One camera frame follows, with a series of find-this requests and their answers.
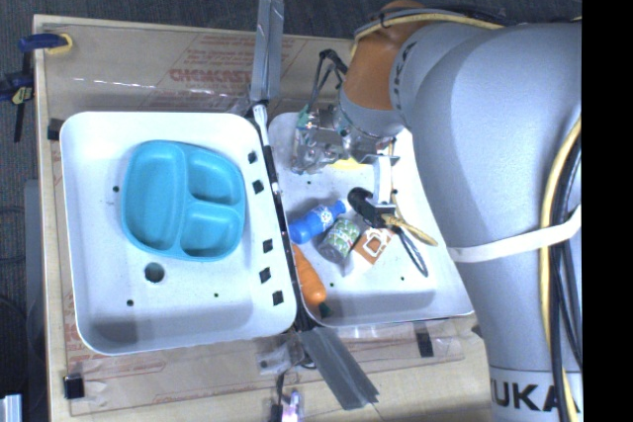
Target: divided blue plate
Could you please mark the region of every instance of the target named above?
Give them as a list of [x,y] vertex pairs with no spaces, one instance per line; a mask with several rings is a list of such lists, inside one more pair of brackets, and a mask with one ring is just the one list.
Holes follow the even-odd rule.
[[244,229],[241,173],[226,157],[175,141],[148,141],[133,153],[122,191],[126,237],[146,252],[215,261]]

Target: white cable tie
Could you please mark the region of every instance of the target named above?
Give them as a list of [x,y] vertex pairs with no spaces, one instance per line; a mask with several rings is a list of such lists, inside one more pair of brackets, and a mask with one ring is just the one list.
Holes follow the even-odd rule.
[[567,241],[582,226],[582,205],[574,210],[570,218],[560,225],[539,228],[517,236],[500,239],[493,243],[466,248],[447,248],[454,262],[475,263],[508,257],[517,253],[538,250],[545,246]]

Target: blue bottle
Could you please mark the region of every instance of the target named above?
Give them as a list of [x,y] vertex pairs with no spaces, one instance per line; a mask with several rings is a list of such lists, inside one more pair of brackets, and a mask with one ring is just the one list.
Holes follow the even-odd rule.
[[349,209],[344,201],[336,201],[332,206],[319,205],[311,209],[303,217],[289,223],[290,239],[297,244],[307,243],[316,235],[328,230],[336,218]]

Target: black hole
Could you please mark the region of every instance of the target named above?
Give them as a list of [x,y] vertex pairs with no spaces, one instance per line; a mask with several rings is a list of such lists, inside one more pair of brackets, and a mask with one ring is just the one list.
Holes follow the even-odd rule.
[[270,280],[270,268],[266,268],[259,272],[259,281],[263,284]]
[[284,301],[284,295],[282,294],[281,291],[277,291],[276,293],[273,294],[273,306],[276,306],[277,304],[281,304]]
[[264,184],[259,180],[253,182],[253,190],[255,194],[259,194],[262,190],[264,190]]
[[152,282],[153,284],[157,284],[158,282],[162,281],[163,278],[165,278],[165,270],[160,264],[156,262],[150,262],[149,264],[147,264],[147,266],[145,266],[146,280]]

